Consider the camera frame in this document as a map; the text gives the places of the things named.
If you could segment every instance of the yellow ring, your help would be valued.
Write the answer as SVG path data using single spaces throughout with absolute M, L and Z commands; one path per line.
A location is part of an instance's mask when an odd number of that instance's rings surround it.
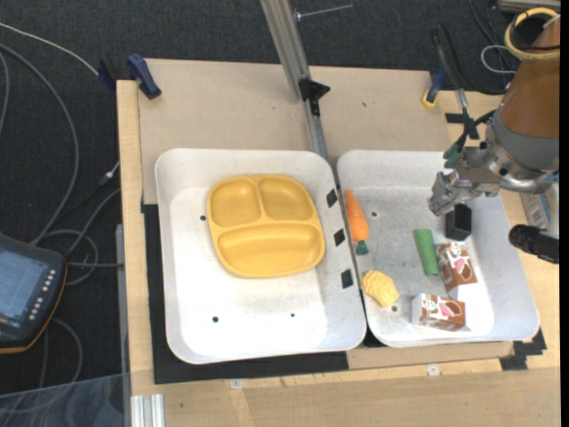
M 558 14 L 555 11 L 549 8 L 532 8 L 525 12 L 521 12 L 520 14 L 518 14 L 518 16 L 516 16 L 516 18 L 513 20 L 514 27 L 517 27 L 524 20 L 534 16 L 535 14 L 545 14 L 547 16 L 551 16 L 552 19 L 558 16 Z M 542 53 L 531 53 L 517 49 L 512 44 L 511 36 L 509 33 L 510 30 L 511 30 L 511 24 L 508 26 L 508 28 L 506 29 L 506 33 L 504 34 L 504 44 L 506 45 L 508 50 L 512 53 L 512 55 L 515 55 L 520 60 L 550 60 L 550 59 L 556 59 L 561 55 L 560 49 L 557 49 L 553 52 L 542 52 Z

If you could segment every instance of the black corner bracket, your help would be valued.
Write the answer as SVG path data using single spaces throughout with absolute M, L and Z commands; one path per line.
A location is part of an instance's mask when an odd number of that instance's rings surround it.
M 312 112 L 312 115 L 320 117 L 320 106 L 318 106 L 318 100 L 330 92 L 330 87 L 314 82 L 312 79 L 308 79 L 307 77 L 303 77 L 299 81 L 299 89 L 301 91 L 302 100 L 309 100 L 310 112 Z
M 540 328 L 531 342 L 514 342 L 514 355 L 500 358 L 501 369 L 527 370 L 527 357 L 541 356 L 547 348 Z

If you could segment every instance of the toy carrot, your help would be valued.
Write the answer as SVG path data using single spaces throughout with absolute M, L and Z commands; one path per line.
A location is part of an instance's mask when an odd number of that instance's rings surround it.
M 370 235 L 370 229 L 367 226 L 364 211 L 350 189 L 346 191 L 346 215 L 348 216 L 349 232 L 354 242 L 357 243 L 356 254 L 368 254 L 369 250 L 365 240 Z

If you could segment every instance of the black floor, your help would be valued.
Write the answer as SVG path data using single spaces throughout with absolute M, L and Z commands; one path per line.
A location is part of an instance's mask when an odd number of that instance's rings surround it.
M 490 44 L 469 11 L 468 0 L 291 0 L 300 12 L 352 4 L 340 12 L 301 21 L 300 32 L 312 65 L 437 71 L 430 31 L 440 21 L 450 34 L 467 88 L 498 90 L 504 79 L 483 68 L 479 53 Z M 472 0 L 483 11 L 492 0 Z M 492 9 L 499 33 L 511 16 Z M 103 56 L 128 78 L 128 55 L 191 60 L 277 63 L 259 0 L 1 0 L 0 23 L 76 52 L 95 68 Z M 51 232 L 78 231 L 101 201 L 118 188 L 117 178 L 98 189 L 117 161 L 114 95 L 82 63 L 47 44 L 0 28 L 0 44 L 33 63 L 47 77 L 75 123 L 80 145 L 76 185 Z M 68 122 L 48 88 L 6 50 L 10 101 L 0 126 L 0 232 L 24 242 L 40 235 L 64 197 L 74 172 Z M 0 97 L 5 81 L 0 79 Z M 116 257 L 115 229 L 121 222 L 114 196 L 87 231 L 100 262 Z M 66 251 L 75 235 L 65 231 L 39 245 Z M 93 250 L 83 242 L 71 261 Z M 70 279 L 84 275 L 70 271 Z M 56 317 L 80 338 L 84 359 L 79 379 L 120 373 L 116 269 L 98 269 L 65 289 Z M 78 349 L 59 324 L 48 328 L 44 385 L 72 379 Z M 20 355 L 0 356 L 0 394 L 33 389 L 42 381 L 44 338 Z

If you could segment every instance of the yellow sponge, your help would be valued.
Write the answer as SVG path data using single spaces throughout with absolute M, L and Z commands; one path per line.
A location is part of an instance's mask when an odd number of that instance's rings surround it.
M 362 278 L 364 293 L 369 294 L 381 307 L 388 307 L 397 299 L 399 292 L 389 275 L 378 270 L 370 270 Z

